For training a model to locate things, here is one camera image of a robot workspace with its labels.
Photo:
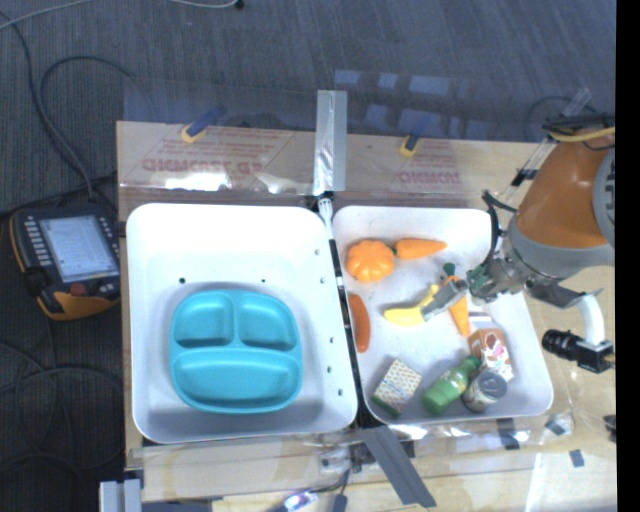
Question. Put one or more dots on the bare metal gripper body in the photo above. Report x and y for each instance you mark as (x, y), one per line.
(502, 280)

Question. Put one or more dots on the orange sausage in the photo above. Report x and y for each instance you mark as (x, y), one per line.
(360, 325)

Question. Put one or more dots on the green plastic bottle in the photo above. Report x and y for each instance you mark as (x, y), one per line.
(445, 390)

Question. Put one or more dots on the black cylinder on white bracket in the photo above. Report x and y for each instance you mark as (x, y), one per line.
(592, 320)

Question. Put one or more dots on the orange carrot with green top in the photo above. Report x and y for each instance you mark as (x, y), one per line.
(461, 315)

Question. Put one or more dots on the blue divided plate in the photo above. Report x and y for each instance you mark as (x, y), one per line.
(235, 350)

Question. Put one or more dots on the yellow banana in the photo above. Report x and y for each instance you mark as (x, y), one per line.
(402, 316)

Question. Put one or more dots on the white plastic tray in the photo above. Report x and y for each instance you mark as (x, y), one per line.
(225, 240)
(415, 345)

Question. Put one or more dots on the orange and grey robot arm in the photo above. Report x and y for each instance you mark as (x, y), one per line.
(557, 200)

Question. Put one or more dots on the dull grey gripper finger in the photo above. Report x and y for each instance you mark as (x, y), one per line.
(452, 289)
(436, 307)

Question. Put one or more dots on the brown cardboard board red print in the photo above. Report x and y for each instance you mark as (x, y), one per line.
(380, 155)

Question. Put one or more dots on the patterned white and green packet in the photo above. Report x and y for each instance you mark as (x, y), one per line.
(397, 386)

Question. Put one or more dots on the orange toy pumpkin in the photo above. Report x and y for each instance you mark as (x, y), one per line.
(370, 261)

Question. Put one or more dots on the small metal can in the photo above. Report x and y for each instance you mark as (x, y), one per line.
(482, 392)

